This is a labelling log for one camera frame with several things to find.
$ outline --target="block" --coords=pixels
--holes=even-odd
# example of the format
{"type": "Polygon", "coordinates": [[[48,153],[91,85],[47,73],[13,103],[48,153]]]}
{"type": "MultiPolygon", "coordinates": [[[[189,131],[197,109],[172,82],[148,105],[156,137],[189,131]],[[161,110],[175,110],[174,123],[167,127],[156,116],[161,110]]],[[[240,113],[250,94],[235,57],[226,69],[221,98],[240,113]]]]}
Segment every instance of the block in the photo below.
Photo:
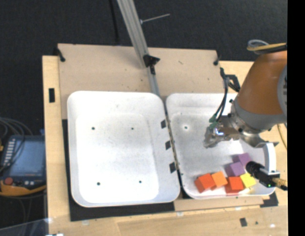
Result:
{"type": "Polygon", "coordinates": [[[235,194],[244,190],[244,185],[240,177],[228,177],[227,185],[225,185],[225,191],[227,194],[235,194]]]}
{"type": "Polygon", "coordinates": [[[245,188],[249,188],[256,184],[256,180],[254,177],[250,175],[250,173],[245,173],[240,176],[245,188]]]}
{"type": "Polygon", "coordinates": [[[214,179],[210,173],[198,177],[194,181],[194,183],[200,193],[205,190],[211,189],[212,187],[215,187],[214,179]]]}
{"type": "Polygon", "coordinates": [[[212,187],[212,190],[215,190],[216,188],[222,187],[228,183],[224,173],[222,171],[216,172],[212,174],[212,178],[215,182],[214,187],[212,187]]]}
{"type": "Polygon", "coordinates": [[[238,177],[245,173],[245,169],[241,162],[236,162],[227,165],[225,171],[228,177],[238,177]]]}
{"type": "Polygon", "coordinates": [[[244,168],[250,161],[252,161],[252,159],[248,153],[239,154],[233,158],[234,163],[241,162],[244,168]]]}

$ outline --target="dark background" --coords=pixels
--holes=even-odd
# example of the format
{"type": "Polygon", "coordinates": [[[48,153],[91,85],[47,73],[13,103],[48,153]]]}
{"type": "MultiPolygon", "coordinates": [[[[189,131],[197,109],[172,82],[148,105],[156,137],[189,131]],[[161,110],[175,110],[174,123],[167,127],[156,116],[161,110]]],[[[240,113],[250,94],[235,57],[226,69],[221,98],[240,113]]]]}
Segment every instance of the dark background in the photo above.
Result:
{"type": "MultiPolygon", "coordinates": [[[[134,0],[149,47],[212,49],[222,60],[254,61],[251,39],[287,42],[288,0],[134,0]]],[[[42,56],[58,43],[130,46],[113,0],[0,0],[0,116],[44,129],[42,56]]],[[[23,200],[26,212],[29,200],[23,200]]],[[[33,199],[29,221],[44,217],[44,199],[33,199]]],[[[18,200],[0,197],[0,228],[23,222],[18,200]]]]}

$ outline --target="empty white tray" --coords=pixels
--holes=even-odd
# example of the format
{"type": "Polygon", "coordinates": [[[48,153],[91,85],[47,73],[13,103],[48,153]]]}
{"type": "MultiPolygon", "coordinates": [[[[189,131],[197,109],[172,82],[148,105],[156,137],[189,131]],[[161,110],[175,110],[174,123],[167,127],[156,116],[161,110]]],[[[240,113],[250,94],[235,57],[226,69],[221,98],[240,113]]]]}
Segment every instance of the empty white tray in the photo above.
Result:
{"type": "Polygon", "coordinates": [[[67,101],[71,192],[84,207],[171,202],[180,193],[162,100],[77,91],[67,101]]]}
{"type": "MultiPolygon", "coordinates": [[[[228,95],[224,115],[230,112],[229,100],[235,97],[236,94],[228,95]]],[[[242,140],[222,141],[213,148],[203,146],[206,128],[210,124],[209,119],[218,109],[222,99],[223,94],[220,93],[175,93],[166,100],[183,188],[190,197],[195,199],[228,196],[224,187],[199,193],[194,181],[198,176],[218,171],[223,171],[227,176],[225,166],[233,163],[232,157],[237,154],[247,152],[253,161],[265,165],[263,149],[252,148],[242,140]]],[[[237,195],[262,196],[269,195],[274,190],[275,188],[266,188],[257,180],[256,185],[237,195]]]]}

